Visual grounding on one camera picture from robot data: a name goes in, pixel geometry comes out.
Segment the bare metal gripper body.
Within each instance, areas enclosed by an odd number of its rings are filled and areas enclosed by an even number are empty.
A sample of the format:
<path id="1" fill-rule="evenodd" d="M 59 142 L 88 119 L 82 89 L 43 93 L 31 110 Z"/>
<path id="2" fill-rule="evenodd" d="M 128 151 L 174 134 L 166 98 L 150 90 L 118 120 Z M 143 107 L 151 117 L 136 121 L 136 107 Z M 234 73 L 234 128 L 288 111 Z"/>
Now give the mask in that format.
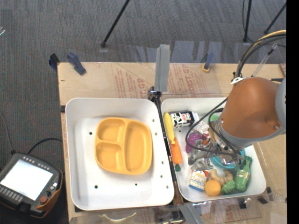
<path id="1" fill-rule="evenodd" d="M 206 136 L 202 135 L 202 139 L 198 141 L 198 149 L 206 152 L 206 156 L 214 157 L 219 156 L 220 158 L 233 158 L 234 149 L 230 142 L 224 139 L 222 136 L 212 134 Z"/>

